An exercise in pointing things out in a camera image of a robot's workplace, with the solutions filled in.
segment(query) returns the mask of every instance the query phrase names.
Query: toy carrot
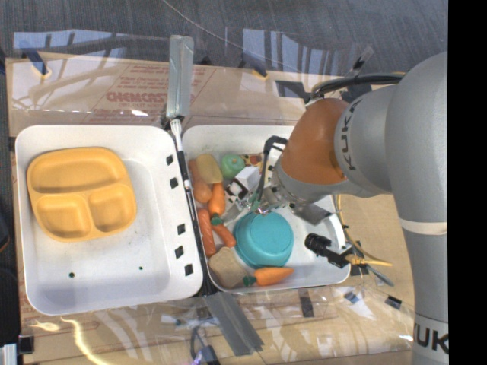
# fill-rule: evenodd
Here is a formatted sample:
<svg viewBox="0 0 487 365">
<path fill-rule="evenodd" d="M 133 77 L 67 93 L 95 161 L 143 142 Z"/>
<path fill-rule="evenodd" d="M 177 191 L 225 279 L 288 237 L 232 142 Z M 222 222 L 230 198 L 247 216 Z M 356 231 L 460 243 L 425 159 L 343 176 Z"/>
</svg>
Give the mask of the toy carrot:
<svg viewBox="0 0 487 365">
<path fill-rule="evenodd" d="M 206 208 L 198 208 L 198 222 L 199 229 L 203 239 L 203 248 L 205 255 L 211 257 L 216 253 L 215 240 L 213 239 L 212 223 L 210 221 L 210 214 Z"/>
<path fill-rule="evenodd" d="M 208 210 L 210 212 L 210 216 L 213 219 L 214 217 L 220 218 L 225 212 L 225 190 L 223 188 L 222 182 L 217 182 L 213 184 L 212 187 L 212 197 L 208 202 Z M 213 224 L 221 223 L 220 221 L 212 221 Z"/>
<path fill-rule="evenodd" d="M 205 204 L 212 197 L 212 189 L 210 188 L 210 185 L 206 183 L 199 174 L 196 160 L 189 160 L 188 167 L 191 175 L 193 176 L 193 195 L 195 197 L 195 200 L 197 202 Z"/>
<path fill-rule="evenodd" d="M 234 235 L 223 223 L 217 224 L 216 226 L 212 225 L 212 229 L 220 237 L 226 247 L 234 247 L 237 244 Z"/>
<path fill-rule="evenodd" d="M 257 285 L 264 287 L 266 285 L 277 284 L 281 280 L 284 280 L 289 275 L 294 273 L 293 268 L 269 266 L 266 268 L 256 269 L 253 276 L 246 276 L 243 278 L 243 283 L 246 287 L 256 283 Z"/>
</svg>

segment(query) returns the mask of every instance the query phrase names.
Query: dark gray floor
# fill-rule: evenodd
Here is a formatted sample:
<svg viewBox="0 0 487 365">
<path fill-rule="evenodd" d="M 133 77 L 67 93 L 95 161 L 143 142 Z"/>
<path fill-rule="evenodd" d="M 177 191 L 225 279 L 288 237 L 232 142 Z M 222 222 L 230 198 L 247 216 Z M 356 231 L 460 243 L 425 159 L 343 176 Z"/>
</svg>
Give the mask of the dark gray floor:
<svg viewBox="0 0 487 365">
<path fill-rule="evenodd" d="M 103 31 L 130 35 L 125 57 L 164 61 L 164 39 L 179 34 L 194 38 L 195 63 L 236 67 L 246 50 L 269 69 L 343 75 L 366 46 L 367 73 L 407 71 L 446 51 L 447 21 L 448 0 L 0 0 L 0 47 L 18 57 L 19 39 L 59 52 L 118 46 L 102 35 L 46 45 L 57 31 Z M 0 210 L 13 232 L 6 98 L 2 79 Z M 0 255 L 0 345 L 19 333 L 15 267 L 12 240 Z"/>
</svg>

